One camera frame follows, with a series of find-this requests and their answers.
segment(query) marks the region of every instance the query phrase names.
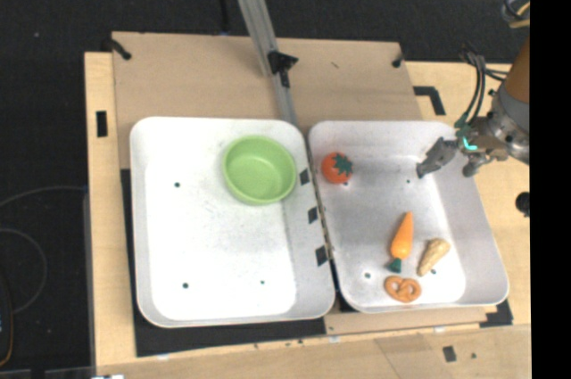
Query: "black bracket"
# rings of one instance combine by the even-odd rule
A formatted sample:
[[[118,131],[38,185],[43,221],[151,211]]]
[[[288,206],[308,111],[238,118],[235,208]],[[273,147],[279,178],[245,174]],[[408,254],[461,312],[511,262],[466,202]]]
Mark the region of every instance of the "black bracket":
[[[268,54],[269,67],[274,75],[279,73],[283,87],[289,87],[289,77],[287,71],[291,69],[299,61],[297,57],[292,55],[282,54],[278,51],[272,51]]]

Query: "carrot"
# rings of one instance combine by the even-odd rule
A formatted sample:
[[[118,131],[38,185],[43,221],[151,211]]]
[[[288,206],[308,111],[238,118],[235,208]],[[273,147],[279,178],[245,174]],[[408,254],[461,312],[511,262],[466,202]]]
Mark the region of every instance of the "carrot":
[[[412,236],[414,235],[414,222],[412,211],[408,211],[404,215],[399,228],[391,242],[391,255],[393,261],[389,265],[389,269],[395,273],[401,272],[401,263],[409,257],[412,250]]]

